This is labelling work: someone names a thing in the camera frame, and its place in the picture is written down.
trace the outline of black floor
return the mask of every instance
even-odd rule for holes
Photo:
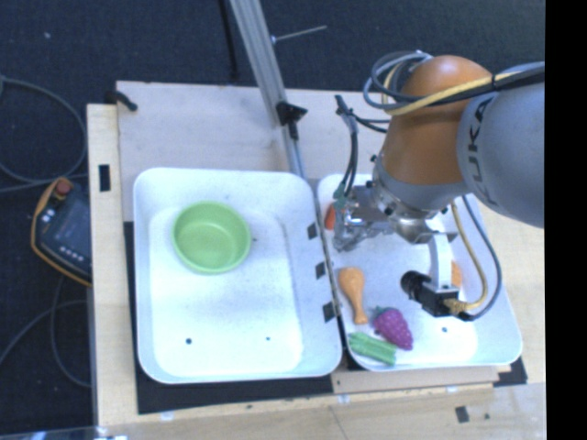
[[[261,0],[278,42],[285,86],[359,91],[371,65],[395,50],[468,57],[493,72],[545,59],[546,0]],[[117,80],[235,83],[254,80],[236,31],[231,54],[218,0],[0,0],[0,357],[53,305],[60,274],[31,250],[39,180],[70,173],[81,185],[84,138],[75,116],[107,101]],[[236,58],[237,65],[231,61]],[[15,189],[22,185],[34,185]],[[60,302],[86,299],[63,283]],[[87,310],[57,313],[55,334],[68,373],[89,380]],[[44,317],[0,363],[0,435],[93,423],[92,393],[72,382],[51,350]]]

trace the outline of green bowl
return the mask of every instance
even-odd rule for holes
[[[247,222],[229,205],[214,201],[183,209],[173,223],[172,240],[182,262],[203,274],[234,269],[250,250]]]

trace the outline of black connector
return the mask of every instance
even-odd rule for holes
[[[415,270],[407,271],[401,278],[400,284],[402,290],[408,294],[410,300],[416,300],[422,304],[422,308],[435,317],[450,316],[450,310],[444,301],[451,298],[459,297],[459,290],[450,288],[446,290],[434,290],[426,284],[431,282],[429,276],[416,272]]]

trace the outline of wooden table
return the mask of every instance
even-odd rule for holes
[[[315,95],[292,92],[291,102],[304,105]],[[527,384],[494,388],[492,382],[507,367],[383,374],[349,373],[342,368],[332,375],[336,381],[332,395],[138,414],[123,236],[121,109],[126,108],[105,104],[87,108],[95,407],[100,435],[141,439],[546,438],[544,231],[483,206],[483,220],[500,257],[523,336]],[[105,167],[110,184],[101,191],[100,174]]]

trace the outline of white tray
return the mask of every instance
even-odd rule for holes
[[[323,217],[328,206],[333,202],[332,194],[337,189],[341,178],[341,175],[327,176],[318,184],[317,195]],[[355,183],[364,184],[369,179],[371,179],[369,175],[358,175]],[[476,208],[474,197],[468,197],[468,199]],[[493,259],[468,217],[462,201],[457,201],[457,205],[460,205],[461,221],[469,241],[482,263],[491,297],[496,282]],[[450,213],[435,217],[430,221],[430,227],[438,231],[457,230]],[[397,350],[394,367],[353,354],[356,361],[364,368],[371,371],[388,371],[457,366],[500,366],[508,365],[520,356],[522,338],[505,287],[502,288],[492,309],[475,322],[462,322],[452,316],[435,318],[425,312],[418,302],[409,300],[400,287],[400,279],[408,270],[417,270],[425,274],[430,272],[431,258],[428,245],[408,244],[396,234],[379,235],[361,241],[352,251],[337,252],[332,247],[333,235],[334,232],[326,231],[327,246],[335,275],[344,267],[361,268],[366,279],[363,306],[370,319],[377,306],[398,308],[404,315],[414,337],[412,350]],[[462,273],[463,284],[460,298],[475,301],[481,292],[481,282],[460,238],[450,244],[450,251]],[[354,324],[352,307],[342,291],[338,291],[338,298],[346,336],[352,332],[361,331],[378,337],[369,324]]]
[[[186,205],[232,205],[253,236],[247,259],[215,276],[188,270],[171,241]],[[138,359],[162,383],[323,376],[342,348],[309,185],[285,172],[155,168],[134,184]]]

